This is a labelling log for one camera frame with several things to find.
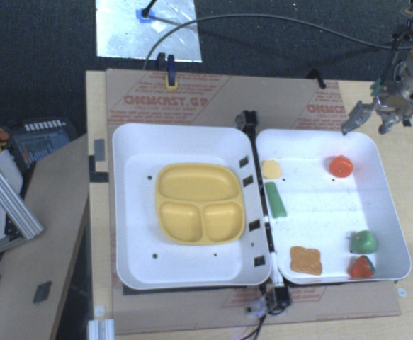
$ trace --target electronic device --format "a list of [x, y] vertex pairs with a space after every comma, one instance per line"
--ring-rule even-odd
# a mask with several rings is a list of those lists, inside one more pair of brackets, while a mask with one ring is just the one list
[[66, 118], [40, 118], [0, 126], [0, 152], [7, 149], [21, 172], [77, 138]]

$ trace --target aluminum foil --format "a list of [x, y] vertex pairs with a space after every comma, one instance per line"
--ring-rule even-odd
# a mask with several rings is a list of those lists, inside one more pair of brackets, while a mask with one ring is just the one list
[[[160, 37], [175, 28], [172, 23], [139, 19], [138, 11], [151, 0], [96, 0], [96, 39], [99, 57], [144, 59]], [[157, 0], [150, 15], [175, 24], [196, 18], [193, 0]], [[201, 62], [197, 25], [176, 31], [162, 42], [159, 52], [173, 54], [179, 62]]]

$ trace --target white bracket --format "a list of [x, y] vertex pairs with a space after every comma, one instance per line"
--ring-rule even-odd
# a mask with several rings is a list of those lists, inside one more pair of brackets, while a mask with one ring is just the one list
[[[272, 231], [272, 224], [267, 215], [264, 216], [264, 222], [269, 223]], [[271, 280], [274, 287], [285, 287], [283, 276], [278, 270], [277, 251], [271, 252]]]
[[88, 321], [88, 340], [115, 340], [115, 321]]

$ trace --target black floor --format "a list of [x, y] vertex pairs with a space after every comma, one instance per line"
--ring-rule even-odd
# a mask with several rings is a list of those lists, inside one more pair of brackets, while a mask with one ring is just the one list
[[[297, 18], [377, 44], [390, 41], [409, 0], [194, 0], [197, 17], [268, 13]], [[95, 0], [0, 0], [0, 125], [47, 116], [86, 132], [85, 71], [141, 69], [142, 61], [96, 56]], [[201, 64], [179, 71], [376, 80], [387, 52], [294, 23], [243, 18], [199, 25]], [[86, 246], [79, 255], [60, 339], [81, 339]]]

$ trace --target blue tape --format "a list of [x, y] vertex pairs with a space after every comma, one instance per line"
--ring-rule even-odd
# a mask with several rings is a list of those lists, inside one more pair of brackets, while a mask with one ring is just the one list
[[150, 17], [152, 17], [152, 18], [156, 17], [156, 14], [153, 12], [153, 10], [149, 11], [149, 14], [148, 14], [147, 18], [142, 17], [142, 11], [143, 11], [142, 8], [140, 10], [135, 11], [135, 15], [136, 15], [139, 22], [141, 22], [143, 24], [148, 24], [148, 23], [151, 23], [152, 21], [154, 21], [154, 19], [150, 18]]

